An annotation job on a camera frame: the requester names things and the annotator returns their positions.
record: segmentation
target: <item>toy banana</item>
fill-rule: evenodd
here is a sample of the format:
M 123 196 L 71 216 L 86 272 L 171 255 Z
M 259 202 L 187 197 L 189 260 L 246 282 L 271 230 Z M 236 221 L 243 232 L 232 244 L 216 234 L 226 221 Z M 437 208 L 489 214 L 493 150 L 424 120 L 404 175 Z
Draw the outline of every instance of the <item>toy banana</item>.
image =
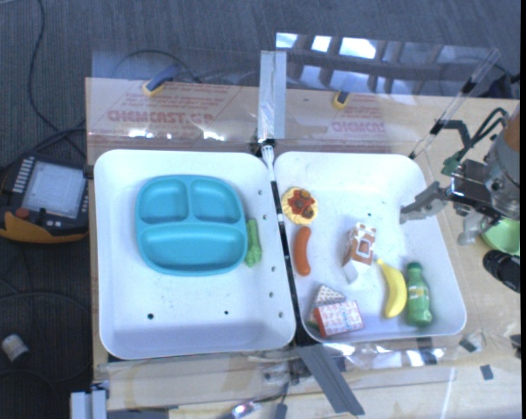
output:
M 386 264 L 383 259 L 378 258 L 376 262 L 380 265 L 388 285 L 388 299 L 386 300 L 385 305 L 385 316 L 387 318 L 393 318 L 399 315 L 406 306 L 406 300 L 408 297 L 406 281 L 400 270 Z

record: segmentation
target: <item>orange device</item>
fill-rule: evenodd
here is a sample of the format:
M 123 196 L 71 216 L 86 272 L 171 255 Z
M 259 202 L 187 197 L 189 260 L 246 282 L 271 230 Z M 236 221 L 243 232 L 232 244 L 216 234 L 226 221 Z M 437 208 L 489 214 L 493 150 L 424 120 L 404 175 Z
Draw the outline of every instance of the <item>orange device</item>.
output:
M 22 155 L 0 188 L 0 236 L 32 244 L 60 244 L 87 233 L 84 170 L 51 157 Z

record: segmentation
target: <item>toy bottle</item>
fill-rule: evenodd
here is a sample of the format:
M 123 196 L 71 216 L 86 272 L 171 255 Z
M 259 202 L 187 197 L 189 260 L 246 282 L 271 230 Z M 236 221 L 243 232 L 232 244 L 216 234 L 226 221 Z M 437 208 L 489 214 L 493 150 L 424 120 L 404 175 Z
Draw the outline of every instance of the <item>toy bottle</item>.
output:
M 408 282 L 407 322 L 412 326 L 424 327 L 431 323 L 433 317 L 429 311 L 429 288 L 421 277 L 421 264 L 411 262 L 406 271 Z

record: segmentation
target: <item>gray carpet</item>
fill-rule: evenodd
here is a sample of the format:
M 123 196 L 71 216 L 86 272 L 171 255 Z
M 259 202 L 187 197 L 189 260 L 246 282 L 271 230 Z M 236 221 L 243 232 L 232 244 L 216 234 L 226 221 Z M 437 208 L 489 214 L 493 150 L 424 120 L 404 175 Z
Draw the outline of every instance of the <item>gray carpet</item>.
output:
M 85 77 L 178 58 L 183 80 L 229 83 L 277 32 L 495 47 L 491 79 L 521 68 L 521 0 L 16 0 L 0 4 L 0 167 L 83 126 Z M 83 132 L 42 149 L 80 164 L 83 151 Z M 0 342 L 17 333 L 31 350 L 20 368 L 0 348 L 0 418 L 68 418 L 69 394 L 90 387 L 89 250 L 0 237 Z

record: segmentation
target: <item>blue divided plate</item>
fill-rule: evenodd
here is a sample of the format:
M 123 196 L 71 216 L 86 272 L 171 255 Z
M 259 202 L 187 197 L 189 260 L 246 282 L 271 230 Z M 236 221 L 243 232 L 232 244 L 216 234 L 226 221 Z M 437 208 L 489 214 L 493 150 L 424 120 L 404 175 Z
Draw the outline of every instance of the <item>blue divided plate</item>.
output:
M 135 223 L 140 255 L 160 273 L 225 273 L 247 253 L 239 197 L 214 177 L 164 175 L 149 180 L 137 196 Z

